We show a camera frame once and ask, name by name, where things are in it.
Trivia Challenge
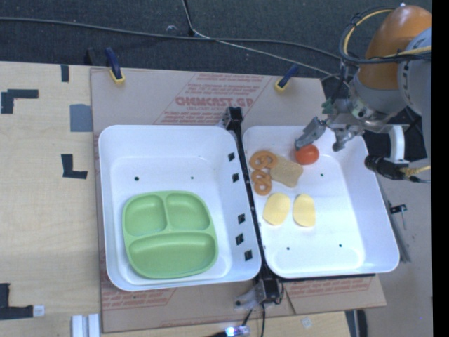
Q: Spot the green divided plate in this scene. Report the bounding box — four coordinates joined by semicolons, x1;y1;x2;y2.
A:
121;190;220;280

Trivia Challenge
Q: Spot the tan bread slice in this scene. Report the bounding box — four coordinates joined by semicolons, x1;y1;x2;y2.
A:
269;155;304;189

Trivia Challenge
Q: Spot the yellow potato slice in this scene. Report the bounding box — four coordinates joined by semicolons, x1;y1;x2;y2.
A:
292;193;316;228
262;192;292;227

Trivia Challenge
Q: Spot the red tomato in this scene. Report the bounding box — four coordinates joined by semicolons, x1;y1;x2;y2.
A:
294;143;321;166

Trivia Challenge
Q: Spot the brown cardboard board, red print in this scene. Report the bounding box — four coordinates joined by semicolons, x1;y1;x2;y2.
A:
90;67;388;333

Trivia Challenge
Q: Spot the black block with thin wires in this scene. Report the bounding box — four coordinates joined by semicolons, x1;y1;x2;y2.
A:
234;278;286;310
218;106;244;131

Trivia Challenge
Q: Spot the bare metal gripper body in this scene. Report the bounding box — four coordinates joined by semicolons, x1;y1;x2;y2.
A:
325;98;392;137

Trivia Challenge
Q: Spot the orange pretzel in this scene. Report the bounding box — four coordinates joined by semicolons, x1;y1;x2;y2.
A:
250;169;273;197
248;150;279;171

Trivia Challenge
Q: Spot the white plastic tray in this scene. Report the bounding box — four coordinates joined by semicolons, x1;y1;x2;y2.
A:
242;125;401;279
98;124;262;292

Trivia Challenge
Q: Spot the thin black rod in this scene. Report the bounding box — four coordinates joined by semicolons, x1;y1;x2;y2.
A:
232;117;272;281

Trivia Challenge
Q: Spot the black cylinder on white bracket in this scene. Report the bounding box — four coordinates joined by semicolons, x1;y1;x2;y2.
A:
364;124;410;181

